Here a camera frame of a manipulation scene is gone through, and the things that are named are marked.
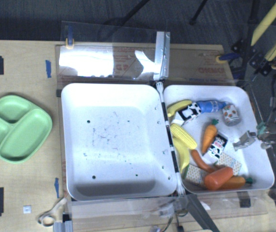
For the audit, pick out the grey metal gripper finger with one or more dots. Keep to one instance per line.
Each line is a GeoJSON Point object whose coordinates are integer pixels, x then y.
{"type": "Point", "coordinates": [245, 140]}

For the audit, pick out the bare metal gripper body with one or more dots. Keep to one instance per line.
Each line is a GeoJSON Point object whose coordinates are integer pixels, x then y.
{"type": "Point", "coordinates": [274, 134]}

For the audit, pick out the patterned packet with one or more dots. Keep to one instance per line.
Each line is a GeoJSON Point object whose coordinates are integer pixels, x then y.
{"type": "Point", "coordinates": [194, 174]}
{"type": "Point", "coordinates": [232, 163]}

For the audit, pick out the cow print carton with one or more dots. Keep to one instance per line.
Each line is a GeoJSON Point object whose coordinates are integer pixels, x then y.
{"type": "Point", "coordinates": [217, 147]}
{"type": "Point", "coordinates": [190, 111]}

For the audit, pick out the small can with orange print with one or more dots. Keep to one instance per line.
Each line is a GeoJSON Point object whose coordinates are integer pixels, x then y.
{"type": "Point", "coordinates": [230, 115]}

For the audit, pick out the orange carrot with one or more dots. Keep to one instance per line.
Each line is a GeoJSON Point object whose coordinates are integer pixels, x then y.
{"type": "Point", "coordinates": [236, 182]}
{"type": "Point", "coordinates": [209, 136]}

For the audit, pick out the white plastic tray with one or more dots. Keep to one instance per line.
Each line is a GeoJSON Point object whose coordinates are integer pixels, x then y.
{"type": "Point", "coordinates": [249, 100]}
{"type": "Point", "coordinates": [116, 141]}

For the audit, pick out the orange bottle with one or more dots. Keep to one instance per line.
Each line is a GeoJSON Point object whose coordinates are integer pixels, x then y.
{"type": "Point", "coordinates": [218, 179]}

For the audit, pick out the blue bottle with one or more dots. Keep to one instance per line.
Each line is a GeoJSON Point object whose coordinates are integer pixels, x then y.
{"type": "Point", "coordinates": [210, 106]}

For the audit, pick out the orange sausage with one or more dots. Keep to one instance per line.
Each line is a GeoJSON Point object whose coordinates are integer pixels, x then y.
{"type": "Point", "coordinates": [199, 161]}

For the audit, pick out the yellow corn cob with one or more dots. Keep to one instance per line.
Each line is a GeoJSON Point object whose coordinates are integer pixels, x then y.
{"type": "Point", "coordinates": [183, 136]}

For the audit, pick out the yellow banana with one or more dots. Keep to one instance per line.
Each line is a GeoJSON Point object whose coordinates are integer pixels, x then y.
{"type": "Point", "coordinates": [183, 153]}
{"type": "Point", "coordinates": [177, 106]}

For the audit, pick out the thin black and white rod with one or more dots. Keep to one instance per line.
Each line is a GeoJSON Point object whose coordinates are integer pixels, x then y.
{"type": "Point", "coordinates": [167, 120]}

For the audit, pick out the green divided plate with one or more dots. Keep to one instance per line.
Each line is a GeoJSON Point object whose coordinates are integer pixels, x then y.
{"type": "Point", "coordinates": [24, 134]}

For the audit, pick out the small white square tag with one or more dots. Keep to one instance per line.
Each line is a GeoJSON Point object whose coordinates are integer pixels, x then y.
{"type": "Point", "coordinates": [27, 209]}

